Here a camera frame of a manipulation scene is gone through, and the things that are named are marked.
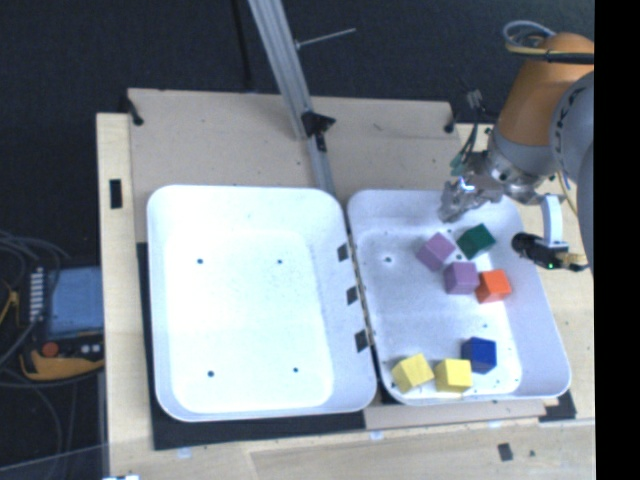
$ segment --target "yellow cube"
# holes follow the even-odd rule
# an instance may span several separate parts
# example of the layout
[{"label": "yellow cube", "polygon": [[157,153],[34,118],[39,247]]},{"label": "yellow cube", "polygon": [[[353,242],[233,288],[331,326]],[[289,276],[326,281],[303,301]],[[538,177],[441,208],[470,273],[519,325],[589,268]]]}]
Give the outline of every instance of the yellow cube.
[{"label": "yellow cube", "polygon": [[391,370],[391,375],[402,393],[434,378],[433,370],[421,353],[400,361]]},{"label": "yellow cube", "polygon": [[445,359],[435,370],[438,391],[462,393],[473,385],[471,361],[468,359]]}]

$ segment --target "blue cube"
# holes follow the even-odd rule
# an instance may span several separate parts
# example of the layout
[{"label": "blue cube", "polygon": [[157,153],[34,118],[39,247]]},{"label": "blue cube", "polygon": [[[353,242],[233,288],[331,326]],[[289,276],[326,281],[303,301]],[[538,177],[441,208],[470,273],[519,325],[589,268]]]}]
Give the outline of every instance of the blue cube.
[{"label": "blue cube", "polygon": [[460,356],[471,361],[471,371],[475,373],[485,374],[498,364],[496,342],[475,336],[462,344]]}]

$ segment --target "black mat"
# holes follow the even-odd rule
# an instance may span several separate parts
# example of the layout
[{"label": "black mat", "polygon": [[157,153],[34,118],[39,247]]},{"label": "black mat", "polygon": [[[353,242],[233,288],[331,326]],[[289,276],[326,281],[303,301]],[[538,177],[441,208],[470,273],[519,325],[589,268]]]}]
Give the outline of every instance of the black mat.
[{"label": "black mat", "polygon": [[252,441],[319,435],[364,429],[362,411],[321,416],[263,418],[258,420],[185,423],[169,416],[155,396],[151,337],[147,244],[137,244],[140,295],[144,323],[153,445],[156,450],[231,441]]}]

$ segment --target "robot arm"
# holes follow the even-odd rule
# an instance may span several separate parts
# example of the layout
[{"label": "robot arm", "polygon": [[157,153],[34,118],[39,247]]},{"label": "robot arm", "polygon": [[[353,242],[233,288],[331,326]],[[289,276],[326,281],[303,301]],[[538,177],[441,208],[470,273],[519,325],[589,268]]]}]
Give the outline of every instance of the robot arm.
[{"label": "robot arm", "polygon": [[594,44],[523,21],[507,24],[504,35],[507,49],[527,60],[487,149],[472,152],[468,143],[452,162],[457,179],[445,183],[438,215],[452,222],[503,195],[548,209],[548,197],[536,189],[561,171],[578,185],[580,230],[593,272]]}]

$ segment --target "green cube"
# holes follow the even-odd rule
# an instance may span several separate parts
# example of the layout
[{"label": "green cube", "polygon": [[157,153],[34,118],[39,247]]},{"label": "green cube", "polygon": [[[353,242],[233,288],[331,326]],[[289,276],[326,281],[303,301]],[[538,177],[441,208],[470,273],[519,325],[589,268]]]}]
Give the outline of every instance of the green cube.
[{"label": "green cube", "polygon": [[467,259],[470,260],[478,254],[489,250],[496,243],[496,240],[484,224],[478,224],[465,231],[456,243]]}]

